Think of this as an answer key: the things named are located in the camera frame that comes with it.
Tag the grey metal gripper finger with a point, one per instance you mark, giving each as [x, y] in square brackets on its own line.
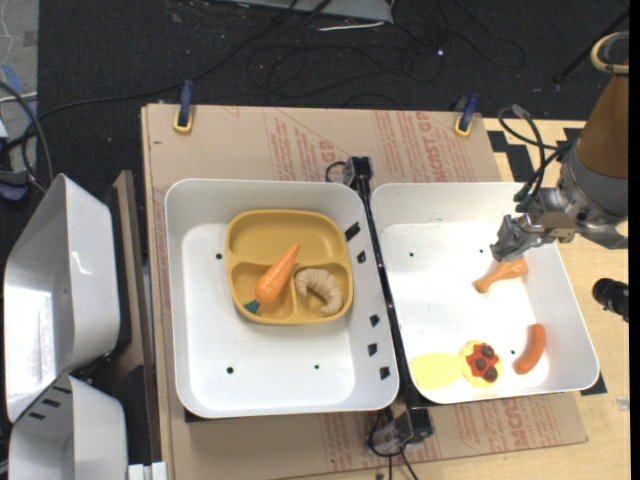
[502, 240]
[525, 238]

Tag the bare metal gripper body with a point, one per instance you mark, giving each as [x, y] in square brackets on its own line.
[554, 220]

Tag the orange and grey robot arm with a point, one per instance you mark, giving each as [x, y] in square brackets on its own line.
[605, 133]

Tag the orange chicken drumstick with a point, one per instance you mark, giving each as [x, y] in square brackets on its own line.
[500, 274]

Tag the white plastic tray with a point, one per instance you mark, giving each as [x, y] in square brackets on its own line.
[440, 298]
[280, 368]

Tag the orange sausage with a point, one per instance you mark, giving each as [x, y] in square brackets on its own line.
[532, 350]

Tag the yellow spaghetti with meatballs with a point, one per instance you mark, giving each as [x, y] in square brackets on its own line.
[481, 365]

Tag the pale yellow flat oval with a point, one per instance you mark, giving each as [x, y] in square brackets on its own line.
[435, 370]

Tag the beige croissant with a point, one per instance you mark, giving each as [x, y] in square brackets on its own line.
[325, 288]

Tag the orange carrot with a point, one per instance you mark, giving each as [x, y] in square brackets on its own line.
[275, 278]

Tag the yellow divided plate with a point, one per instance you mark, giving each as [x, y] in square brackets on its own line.
[270, 233]

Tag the brown cardboard board red print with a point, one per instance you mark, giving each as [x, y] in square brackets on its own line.
[260, 138]

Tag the black cylinder on white bracket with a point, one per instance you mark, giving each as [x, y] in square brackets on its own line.
[612, 294]

